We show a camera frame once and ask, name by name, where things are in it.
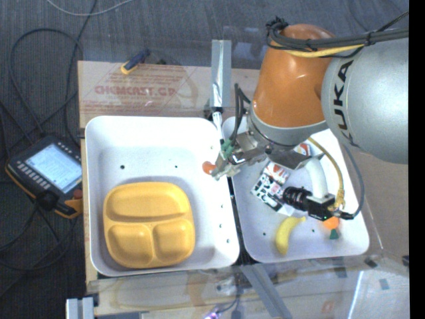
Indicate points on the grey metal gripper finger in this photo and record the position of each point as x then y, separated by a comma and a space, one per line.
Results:
226, 173
220, 162

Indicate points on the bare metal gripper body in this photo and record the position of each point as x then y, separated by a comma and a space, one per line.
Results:
249, 148

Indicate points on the small orange round toy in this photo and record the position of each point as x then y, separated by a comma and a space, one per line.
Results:
208, 167

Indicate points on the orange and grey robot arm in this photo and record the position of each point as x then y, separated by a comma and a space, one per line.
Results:
289, 88

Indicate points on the red and white carton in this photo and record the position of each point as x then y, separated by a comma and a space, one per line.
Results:
277, 172

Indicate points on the black and white patterned carton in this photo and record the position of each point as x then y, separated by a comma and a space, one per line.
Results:
265, 191

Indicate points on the red and white packet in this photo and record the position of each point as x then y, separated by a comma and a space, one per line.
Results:
303, 149

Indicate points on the white plastic tray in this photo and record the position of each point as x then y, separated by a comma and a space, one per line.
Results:
149, 151
308, 244

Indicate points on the yellow banana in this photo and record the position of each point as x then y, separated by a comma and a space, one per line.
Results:
285, 234

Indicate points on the yellow divided plate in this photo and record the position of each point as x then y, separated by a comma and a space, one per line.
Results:
147, 224

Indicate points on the orange carrot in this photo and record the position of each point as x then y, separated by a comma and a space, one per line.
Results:
331, 224

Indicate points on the brown cardboard board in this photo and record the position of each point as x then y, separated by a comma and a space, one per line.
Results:
133, 91

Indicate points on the black cylinder on white bracket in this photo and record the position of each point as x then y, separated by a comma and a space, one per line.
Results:
317, 203

